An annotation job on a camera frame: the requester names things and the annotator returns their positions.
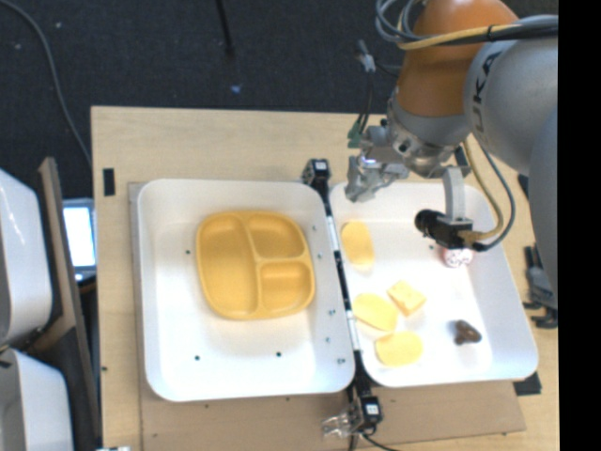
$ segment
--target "yellow food item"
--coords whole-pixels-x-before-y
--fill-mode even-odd
[[[419,290],[415,290],[405,281],[397,282],[387,292],[405,316],[410,316],[417,311],[426,300]]]
[[[415,363],[423,352],[422,339],[412,331],[388,334],[376,341],[376,356],[390,367]]]
[[[365,267],[374,264],[374,245],[366,224],[360,221],[347,222],[342,227],[340,237],[351,263]]]
[[[353,301],[355,317],[381,331],[394,331],[398,320],[396,306],[377,294],[364,293]]]

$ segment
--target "yellow divided plate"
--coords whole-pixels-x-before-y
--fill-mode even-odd
[[[196,259],[211,309],[230,319],[266,319],[304,309],[315,276],[301,228],[271,211],[220,212],[196,233]]]

